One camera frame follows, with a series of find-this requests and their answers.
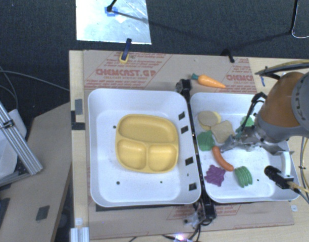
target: toy carrot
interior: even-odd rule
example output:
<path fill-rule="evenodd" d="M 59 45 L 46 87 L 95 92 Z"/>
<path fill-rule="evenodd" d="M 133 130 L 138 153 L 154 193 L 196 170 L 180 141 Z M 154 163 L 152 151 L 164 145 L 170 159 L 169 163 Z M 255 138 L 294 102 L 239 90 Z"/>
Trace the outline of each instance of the toy carrot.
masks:
<path fill-rule="evenodd" d="M 191 78 L 193 80 L 198 80 L 199 84 L 202 84 L 208 87 L 225 88 L 225 85 L 223 83 L 220 83 L 219 81 L 214 80 L 213 78 L 208 77 L 207 75 L 198 76 L 196 74 L 193 74 Z"/>

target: cardboard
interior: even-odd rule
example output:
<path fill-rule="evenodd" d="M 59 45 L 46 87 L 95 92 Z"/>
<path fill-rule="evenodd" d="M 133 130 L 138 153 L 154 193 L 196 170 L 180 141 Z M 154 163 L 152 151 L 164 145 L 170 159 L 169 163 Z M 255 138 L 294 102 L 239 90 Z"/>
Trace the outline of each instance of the cardboard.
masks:
<path fill-rule="evenodd" d="M 189 79 L 192 73 L 209 75 L 224 83 L 227 88 L 210 88 L 192 81 L 191 94 L 195 92 L 256 93 L 256 78 L 252 75 L 248 58 L 235 58 L 235 63 L 232 64 L 227 57 L 220 56 L 131 52 L 129 62 L 124 65 L 119 63 L 119 55 L 118 51 L 83 52 L 85 102 L 89 93 L 96 88 L 174 90 L 180 79 Z M 183 222 L 194 213 L 192 205 L 138 209 L 102 209 L 96 206 L 89 189 L 87 116 L 87 103 L 85 103 L 88 222 L 84 221 L 88 223 L 90 239 L 193 232 L 192 227 Z M 216 212 L 217 218 L 202 230 L 294 224 L 288 202 L 219 205 L 216 207 Z"/>

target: toy sausage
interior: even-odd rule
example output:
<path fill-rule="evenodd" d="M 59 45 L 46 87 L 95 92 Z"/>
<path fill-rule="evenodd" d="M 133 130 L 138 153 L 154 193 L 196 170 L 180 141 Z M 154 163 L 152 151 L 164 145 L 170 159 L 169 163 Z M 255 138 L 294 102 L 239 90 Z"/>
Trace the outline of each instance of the toy sausage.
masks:
<path fill-rule="evenodd" d="M 226 171 L 234 170 L 234 167 L 230 163 L 226 162 L 226 160 L 222 157 L 220 148 L 218 146 L 213 146 L 212 152 L 217 163 L 219 163 L 222 168 L 224 168 Z"/>

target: beige toy food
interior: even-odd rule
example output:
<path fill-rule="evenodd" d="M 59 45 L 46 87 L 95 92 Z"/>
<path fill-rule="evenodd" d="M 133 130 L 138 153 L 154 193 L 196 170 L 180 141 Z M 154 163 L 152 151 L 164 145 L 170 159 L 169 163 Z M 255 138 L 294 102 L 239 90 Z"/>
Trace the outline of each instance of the beige toy food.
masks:
<path fill-rule="evenodd" d="M 229 121 L 223 121 L 213 126 L 211 130 L 218 143 L 224 143 L 230 135 L 235 135 L 232 124 Z"/>
<path fill-rule="evenodd" d="M 212 126 L 221 122 L 221 116 L 213 111 L 201 111 L 198 113 L 198 121 L 204 130 L 210 130 Z"/>

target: yellow plate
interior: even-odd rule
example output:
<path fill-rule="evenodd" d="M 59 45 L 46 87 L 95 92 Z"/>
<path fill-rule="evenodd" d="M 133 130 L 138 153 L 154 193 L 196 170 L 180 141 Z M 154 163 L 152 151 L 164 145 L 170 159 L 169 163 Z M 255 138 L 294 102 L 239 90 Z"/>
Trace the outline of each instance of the yellow plate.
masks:
<path fill-rule="evenodd" d="M 178 148 L 177 129 L 163 117 L 129 114 L 117 125 L 116 156 L 127 169 L 146 173 L 168 172 L 177 163 Z"/>

